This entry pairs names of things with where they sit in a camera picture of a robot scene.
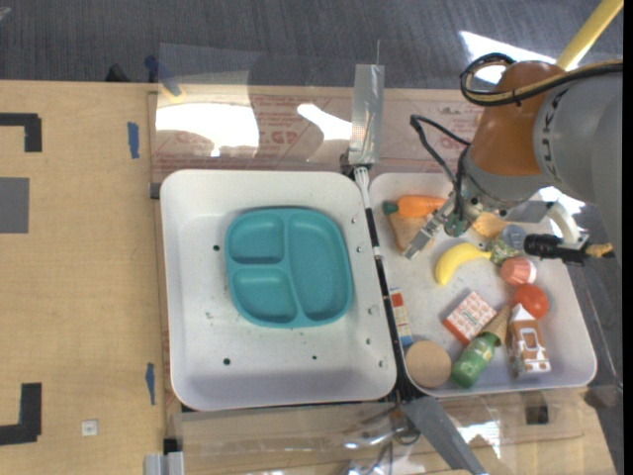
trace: yellow banana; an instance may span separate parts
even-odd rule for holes
[[[492,253],[476,247],[471,242],[460,242],[440,255],[435,263],[435,280],[446,285],[455,270],[474,258],[491,258]]]

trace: teal plate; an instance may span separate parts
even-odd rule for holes
[[[244,213],[225,242],[230,294],[263,327],[305,328],[336,321],[352,302],[345,241],[327,216],[303,208]]]

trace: yellow pole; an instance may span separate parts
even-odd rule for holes
[[[623,6],[624,0],[602,0],[565,47],[556,64],[565,70],[576,66]]]

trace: gray floor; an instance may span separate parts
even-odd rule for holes
[[[101,81],[118,64],[131,81],[146,81],[143,61],[161,44],[300,56],[319,66],[318,58],[372,60],[380,41],[389,86],[455,89],[470,61],[460,32],[557,57],[600,1],[0,0],[0,9],[11,9],[0,19],[0,79]],[[622,55],[620,13],[583,63]],[[297,84],[348,82],[336,69],[284,76]],[[579,219],[600,235],[594,211]],[[605,348],[588,399],[623,473],[622,271],[603,259],[574,276],[597,311],[586,311],[594,343]]]

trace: wooden table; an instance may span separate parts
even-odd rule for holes
[[[2,473],[140,473],[143,457],[162,451],[161,283],[155,201],[148,195],[148,100],[155,90],[0,81],[0,113],[39,115],[43,138],[41,152],[25,152],[24,129],[0,126],[0,177],[29,182],[28,231],[0,234],[0,438],[26,417],[20,417],[22,385],[42,386],[41,434],[37,441],[0,445]],[[501,462],[489,445],[473,444],[475,453],[493,473],[613,473],[595,411],[580,395],[561,405],[558,439],[533,434],[516,446],[508,442],[503,452],[511,462]],[[446,406],[462,418],[479,407]],[[516,423],[517,406],[498,404],[496,420],[526,430]],[[490,402],[481,407],[490,414]],[[98,431],[86,421],[97,421]],[[196,445],[218,431],[231,435],[226,422],[210,421],[202,429],[204,421],[189,425],[199,429],[187,436],[192,473],[211,469]],[[249,421],[248,413],[231,424],[237,428],[239,421]],[[433,454],[421,447],[420,455]],[[446,469],[428,459],[429,470]],[[297,467],[296,473],[338,469]]]

